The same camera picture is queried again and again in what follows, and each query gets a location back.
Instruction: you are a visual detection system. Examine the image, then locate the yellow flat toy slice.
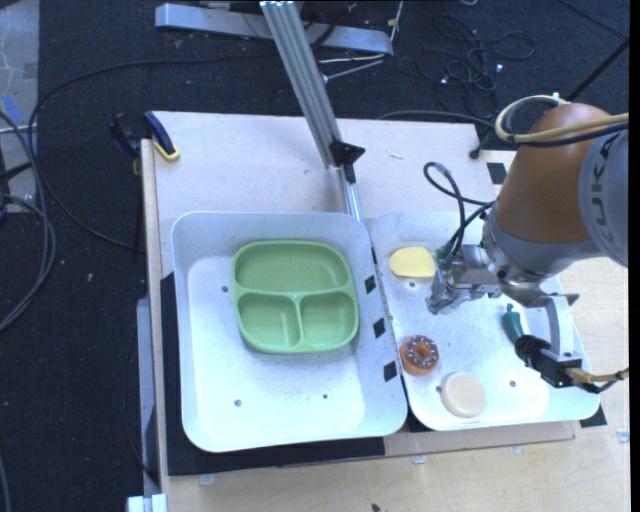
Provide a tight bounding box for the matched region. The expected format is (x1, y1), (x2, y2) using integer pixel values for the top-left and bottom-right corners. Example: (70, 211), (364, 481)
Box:
(388, 246), (437, 280)

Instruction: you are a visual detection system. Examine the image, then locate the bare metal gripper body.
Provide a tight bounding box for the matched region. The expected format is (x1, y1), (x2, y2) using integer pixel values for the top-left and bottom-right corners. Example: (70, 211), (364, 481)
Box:
(447, 243), (516, 302)

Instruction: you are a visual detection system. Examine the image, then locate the brown sprinkled doughnut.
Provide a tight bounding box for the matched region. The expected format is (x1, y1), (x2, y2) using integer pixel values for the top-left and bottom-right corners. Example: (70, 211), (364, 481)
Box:
(398, 334), (441, 378)

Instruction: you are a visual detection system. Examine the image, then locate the green toy pepper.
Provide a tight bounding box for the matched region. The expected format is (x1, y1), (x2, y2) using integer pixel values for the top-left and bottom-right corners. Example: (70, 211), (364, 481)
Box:
(500, 302), (525, 346)

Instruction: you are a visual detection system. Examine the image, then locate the thin black and white rod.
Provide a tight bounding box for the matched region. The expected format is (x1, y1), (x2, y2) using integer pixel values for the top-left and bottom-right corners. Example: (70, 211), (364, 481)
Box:
(343, 181), (404, 389)

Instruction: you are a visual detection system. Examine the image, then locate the beige round biscuit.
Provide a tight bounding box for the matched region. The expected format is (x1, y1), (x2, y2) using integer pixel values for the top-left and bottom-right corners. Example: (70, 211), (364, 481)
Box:
(439, 371), (488, 419)

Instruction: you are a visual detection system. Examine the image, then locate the green divided plate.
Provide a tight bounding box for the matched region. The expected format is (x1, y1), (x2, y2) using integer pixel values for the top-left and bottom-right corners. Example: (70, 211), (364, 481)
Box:
(230, 240), (361, 355)

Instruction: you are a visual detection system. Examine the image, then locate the white plastic tray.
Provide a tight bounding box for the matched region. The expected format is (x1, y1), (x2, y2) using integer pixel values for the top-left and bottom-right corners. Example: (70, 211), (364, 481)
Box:
(170, 210), (409, 454)
(369, 211), (602, 433)

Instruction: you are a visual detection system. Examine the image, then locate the black cylinder on white bracket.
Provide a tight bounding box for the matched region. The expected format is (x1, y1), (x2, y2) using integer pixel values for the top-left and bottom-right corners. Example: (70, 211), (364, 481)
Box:
(514, 293), (585, 389)

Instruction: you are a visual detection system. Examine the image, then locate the pale wood board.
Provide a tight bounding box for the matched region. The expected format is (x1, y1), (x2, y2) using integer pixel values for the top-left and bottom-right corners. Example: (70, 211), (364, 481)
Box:
(148, 110), (577, 457)

